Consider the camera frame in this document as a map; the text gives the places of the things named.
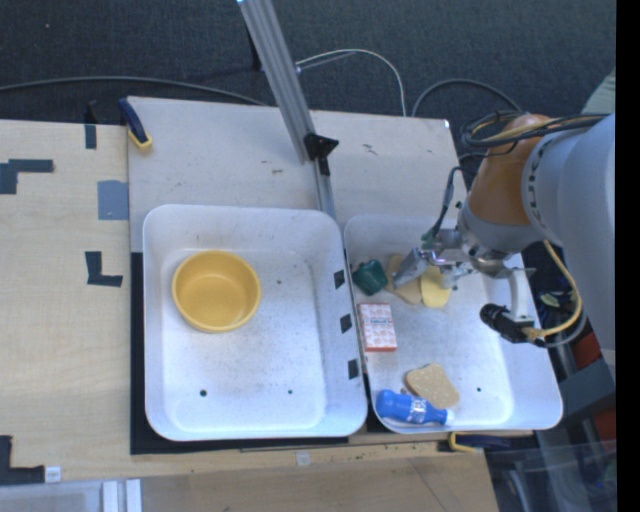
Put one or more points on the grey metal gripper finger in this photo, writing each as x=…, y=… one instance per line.
x=407, y=270
x=454, y=277

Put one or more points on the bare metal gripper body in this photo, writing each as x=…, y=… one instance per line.
x=462, y=252

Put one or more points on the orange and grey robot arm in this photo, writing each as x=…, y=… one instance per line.
x=565, y=200

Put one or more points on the tan toy bread slice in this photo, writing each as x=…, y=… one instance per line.
x=434, y=385
x=411, y=294

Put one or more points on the yellow oval toy slice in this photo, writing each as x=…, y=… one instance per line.
x=434, y=295

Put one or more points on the green toy pepper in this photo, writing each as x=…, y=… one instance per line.
x=370, y=277

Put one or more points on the orange and white carton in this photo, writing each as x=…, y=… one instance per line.
x=377, y=327

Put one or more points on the white plastic tray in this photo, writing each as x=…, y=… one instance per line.
x=450, y=345
x=280, y=350

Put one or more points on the blue plastic bottle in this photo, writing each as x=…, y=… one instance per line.
x=400, y=406

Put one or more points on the yellow bowl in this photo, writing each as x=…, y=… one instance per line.
x=216, y=292

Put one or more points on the pale flat board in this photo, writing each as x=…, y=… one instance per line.
x=225, y=150

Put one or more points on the black cylinder on white bracket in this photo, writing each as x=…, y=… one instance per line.
x=505, y=320

